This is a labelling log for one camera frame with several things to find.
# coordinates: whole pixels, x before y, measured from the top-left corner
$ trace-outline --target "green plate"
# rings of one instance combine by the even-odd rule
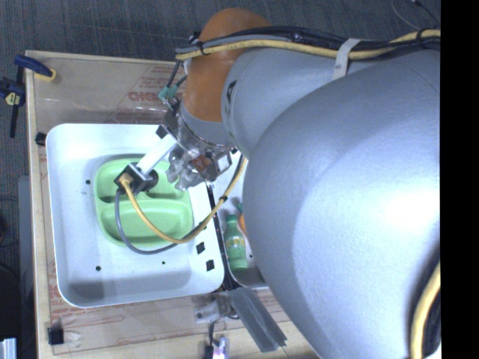
[[[140,159],[118,159],[102,165],[94,181],[95,205],[98,221],[106,238],[116,245],[125,245],[118,233],[115,221],[115,193],[117,186],[113,180],[130,162]],[[161,161],[155,170],[158,183],[149,192],[136,196],[138,205],[147,218],[162,232],[174,238],[183,238],[193,226],[192,203],[187,191],[179,191],[174,183],[166,179],[168,163]],[[158,237],[140,219],[126,195],[120,197],[120,219],[128,240],[138,247],[166,245],[169,242]]]

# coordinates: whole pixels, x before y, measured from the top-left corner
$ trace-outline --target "dark floor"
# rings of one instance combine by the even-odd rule
[[[226,7],[244,7],[276,25],[321,29],[343,37],[387,40],[440,23],[441,0],[0,0],[0,74],[15,79],[13,58],[26,49],[154,60]],[[10,106],[0,103],[0,263],[20,276],[16,198],[28,174],[25,110],[9,138]]]

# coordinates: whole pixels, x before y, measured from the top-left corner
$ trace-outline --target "metal sink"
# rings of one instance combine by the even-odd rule
[[[142,157],[154,125],[62,124],[46,139],[58,289],[76,307],[200,295],[225,275],[213,222],[189,243],[143,256],[102,231],[94,178],[106,162]],[[210,212],[206,185],[189,189],[193,224]]]

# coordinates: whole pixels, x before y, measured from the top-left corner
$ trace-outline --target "white cable strap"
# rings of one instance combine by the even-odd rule
[[[339,79],[347,74],[347,66],[350,60],[350,52],[358,43],[360,39],[348,39],[343,45],[339,47],[338,55],[336,56],[335,71],[332,74],[332,79]]]

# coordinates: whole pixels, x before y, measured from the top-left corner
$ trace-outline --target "wooden table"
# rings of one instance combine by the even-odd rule
[[[202,358],[207,325],[192,322],[194,297],[88,310],[61,298],[55,288],[45,147],[35,141],[39,132],[46,134],[60,123],[155,123],[164,113],[156,92],[174,63],[38,51],[27,55],[58,73],[53,82],[37,79],[32,71],[25,77],[38,357]],[[316,358],[271,292],[258,295],[287,336],[287,346],[262,354],[241,321],[221,320],[215,335],[230,340],[230,358]],[[51,346],[47,331],[58,321],[66,343]]]

